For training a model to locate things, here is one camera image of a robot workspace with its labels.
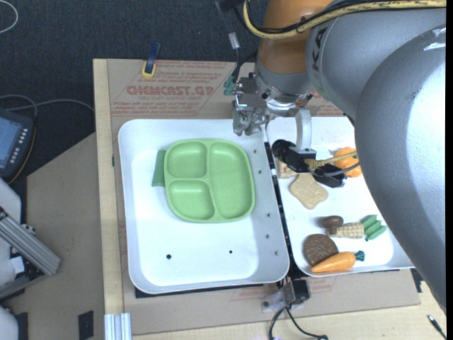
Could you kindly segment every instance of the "orange carrot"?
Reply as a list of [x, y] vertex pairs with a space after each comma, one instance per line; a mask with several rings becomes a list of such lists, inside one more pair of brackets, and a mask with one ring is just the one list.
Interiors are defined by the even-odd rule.
[[362, 251], [358, 251], [356, 254], [348, 251], [340, 252], [313, 266], [311, 272], [344, 271], [354, 266], [357, 260], [363, 261], [364, 259], [365, 254]]

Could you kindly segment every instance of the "white cable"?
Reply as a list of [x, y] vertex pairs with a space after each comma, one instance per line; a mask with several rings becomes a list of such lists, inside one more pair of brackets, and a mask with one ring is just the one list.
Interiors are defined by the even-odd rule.
[[7, 27], [6, 29], [3, 29], [3, 30], [0, 30], [0, 34], [2, 33], [5, 33], [7, 32], [8, 30], [11, 30], [12, 28], [14, 28], [14, 26], [16, 26], [18, 20], [19, 20], [19, 13], [17, 12], [17, 9], [14, 7], [13, 4], [7, 2], [7, 1], [4, 1], [4, 0], [0, 0], [0, 3], [3, 3], [3, 4], [6, 4], [8, 5], [10, 8], [12, 8], [14, 10], [14, 13], [16, 15], [16, 19], [14, 21], [14, 23], [12, 23], [9, 27]]

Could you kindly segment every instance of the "table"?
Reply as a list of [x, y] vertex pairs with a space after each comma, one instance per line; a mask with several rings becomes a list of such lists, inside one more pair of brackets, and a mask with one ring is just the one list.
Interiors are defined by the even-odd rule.
[[[93, 61], [94, 94], [96, 107], [96, 137], [98, 150], [98, 178], [101, 206], [101, 237], [103, 257], [104, 305], [106, 314], [124, 312], [120, 244], [117, 227], [115, 173], [112, 166], [113, 144], [108, 86], [108, 61]], [[327, 334], [331, 339], [440, 339], [428, 321], [432, 315], [443, 329], [446, 316], [438, 307], [424, 282], [421, 285], [420, 305], [330, 314], [299, 319], [308, 332]], [[170, 331], [158, 334], [136, 335], [134, 339], [267, 339], [268, 322], [256, 322], [204, 329]], [[277, 322], [274, 336], [282, 339], [300, 339], [302, 335], [289, 319]]]

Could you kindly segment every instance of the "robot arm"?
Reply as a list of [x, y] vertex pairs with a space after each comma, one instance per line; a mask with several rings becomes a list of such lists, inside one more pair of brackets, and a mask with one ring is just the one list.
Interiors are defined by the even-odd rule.
[[314, 89], [341, 109], [354, 122], [377, 207], [446, 312], [445, 6], [269, 0], [257, 28], [245, 3], [262, 39], [233, 112], [234, 132], [250, 135], [274, 117], [295, 116]]

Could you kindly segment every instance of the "green plate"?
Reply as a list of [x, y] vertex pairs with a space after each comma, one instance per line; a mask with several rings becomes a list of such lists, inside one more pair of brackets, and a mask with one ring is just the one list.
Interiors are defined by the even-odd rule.
[[181, 140], [160, 151], [153, 177], [156, 185], [165, 186], [172, 211], [191, 222], [240, 220], [255, 205], [247, 154], [226, 140]]

